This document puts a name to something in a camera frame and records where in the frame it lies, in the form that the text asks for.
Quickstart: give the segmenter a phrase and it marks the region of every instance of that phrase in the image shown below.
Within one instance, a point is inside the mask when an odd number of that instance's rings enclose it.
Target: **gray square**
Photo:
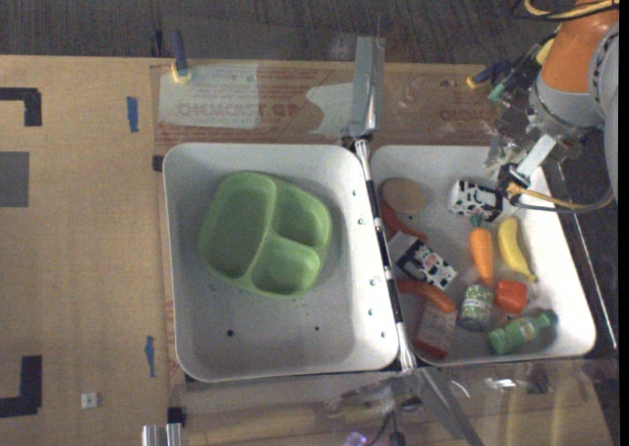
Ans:
[[[0,207],[29,206],[29,154],[0,151]]]

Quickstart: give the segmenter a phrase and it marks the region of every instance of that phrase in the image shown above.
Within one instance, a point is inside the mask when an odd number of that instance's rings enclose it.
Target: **yellow banana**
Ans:
[[[519,220],[511,216],[504,219],[498,226],[498,247],[502,260],[512,270],[525,275],[529,281],[537,282],[536,277],[529,269],[529,264],[518,246]]]

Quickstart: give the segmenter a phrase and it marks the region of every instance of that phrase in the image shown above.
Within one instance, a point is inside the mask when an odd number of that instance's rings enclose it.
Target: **green bottle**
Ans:
[[[534,340],[541,331],[554,327],[559,317],[552,309],[545,309],[538,316],[522,317],[509,321],[504,327],[489,333],[489,342],[493,351],[503,356]]]

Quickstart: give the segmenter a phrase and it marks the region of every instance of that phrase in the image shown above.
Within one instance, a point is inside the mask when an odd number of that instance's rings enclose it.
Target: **toy banana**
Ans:
[[[498,226],[498,247],[502,260],[509,268],[525,275],[529,281],[537,282],[536,277],[529,269],[529,264],[518,247],[519,220],[511,216],[504,219]]]

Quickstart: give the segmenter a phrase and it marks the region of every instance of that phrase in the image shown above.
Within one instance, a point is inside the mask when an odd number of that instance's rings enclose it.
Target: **green can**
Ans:
[[[468,331],[486,331],[489,327],[493,290],[483,284],[472,284],[465,291],[459,326]]]

